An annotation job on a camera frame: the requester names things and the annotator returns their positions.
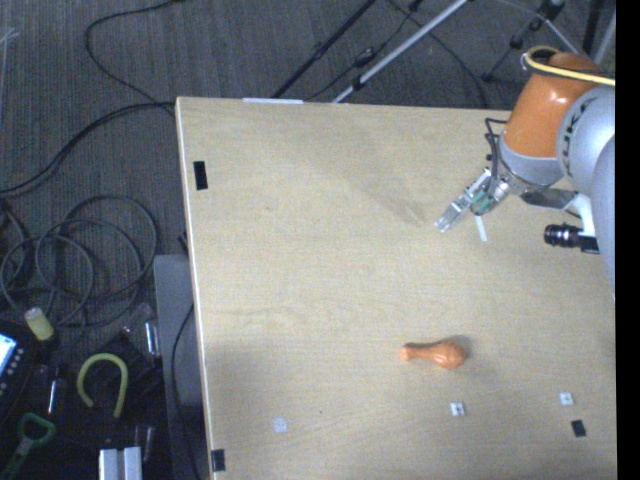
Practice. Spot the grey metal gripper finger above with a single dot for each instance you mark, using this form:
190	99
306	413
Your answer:
452	209
457	216

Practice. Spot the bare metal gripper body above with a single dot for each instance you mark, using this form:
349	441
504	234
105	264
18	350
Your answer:
492	192

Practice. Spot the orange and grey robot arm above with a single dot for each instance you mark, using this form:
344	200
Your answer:
540	113

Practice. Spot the orange toy chicken drumstick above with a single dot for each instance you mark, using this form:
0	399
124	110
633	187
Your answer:
445	354

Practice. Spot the pale wood board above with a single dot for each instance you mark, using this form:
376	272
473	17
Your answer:
325	268

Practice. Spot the silver and black tripod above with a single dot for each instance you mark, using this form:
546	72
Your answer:
425	28

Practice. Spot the black stand pole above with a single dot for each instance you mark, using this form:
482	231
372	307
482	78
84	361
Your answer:
340	33

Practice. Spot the grey metal box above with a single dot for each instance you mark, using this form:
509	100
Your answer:
172	318

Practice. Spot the pale yellow cylinder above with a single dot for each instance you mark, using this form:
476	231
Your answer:
39	324

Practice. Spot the black cylinder on white bracket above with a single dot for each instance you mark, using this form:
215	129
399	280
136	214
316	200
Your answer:
561	234

